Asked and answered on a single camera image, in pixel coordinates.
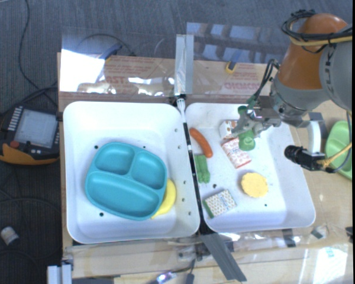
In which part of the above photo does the green divided plate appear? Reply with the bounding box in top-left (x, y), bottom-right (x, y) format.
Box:
top-left (325, 120), bottom-right (353, 180)

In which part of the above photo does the brown cardboard board red print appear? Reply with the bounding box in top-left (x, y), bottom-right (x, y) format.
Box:
top-left (56, 51), bottom-right (353, 280)

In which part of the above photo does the green bean bundle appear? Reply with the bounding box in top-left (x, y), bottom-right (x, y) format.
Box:
top-left (193, 154), bottom-right (211, 185)

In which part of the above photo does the red and white packet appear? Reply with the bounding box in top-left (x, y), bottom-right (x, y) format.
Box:
top-left (221, 137), bottom-right (253, 170)

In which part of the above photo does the green and white packet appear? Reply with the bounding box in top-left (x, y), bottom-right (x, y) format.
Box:
top-left (202, 189), bottom-right (237, 219)

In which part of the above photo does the yellow banana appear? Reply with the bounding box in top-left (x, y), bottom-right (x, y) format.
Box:
top-left (150, 178), bottom-right (178, 220)

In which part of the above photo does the black cylinder on white bracket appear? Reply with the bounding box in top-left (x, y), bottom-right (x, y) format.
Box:
top-left (283, 120), bottom-right (327, 172)

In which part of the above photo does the orange sausage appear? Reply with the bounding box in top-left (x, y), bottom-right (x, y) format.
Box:
top-left (189, 127), bottom-right (214, 159)

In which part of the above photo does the small grey can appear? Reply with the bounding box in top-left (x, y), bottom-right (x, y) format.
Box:
top-left (0, 226), bottom-right (20, 246)

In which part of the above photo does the white and orange carton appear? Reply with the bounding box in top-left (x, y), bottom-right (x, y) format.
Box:
top-left (218, 120), bottom-right (239, 140)

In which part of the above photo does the yellow round biscuit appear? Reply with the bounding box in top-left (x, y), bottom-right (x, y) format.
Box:
top-left (240, 172), bottom-right (269, 198)

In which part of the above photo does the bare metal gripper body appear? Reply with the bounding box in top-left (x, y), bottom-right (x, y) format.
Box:
top-left (247, 95), bottom-right (303, 130)

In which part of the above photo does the blue divided plate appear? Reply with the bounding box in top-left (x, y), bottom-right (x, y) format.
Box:
top-left (85, 141), bottom-right (169, 221)

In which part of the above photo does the white plastic tray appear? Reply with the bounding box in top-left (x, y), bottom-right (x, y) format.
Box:
top-left (185, 102), bottom-right (317, 234)
top-left (62, 101), bottom-right (201, 244)

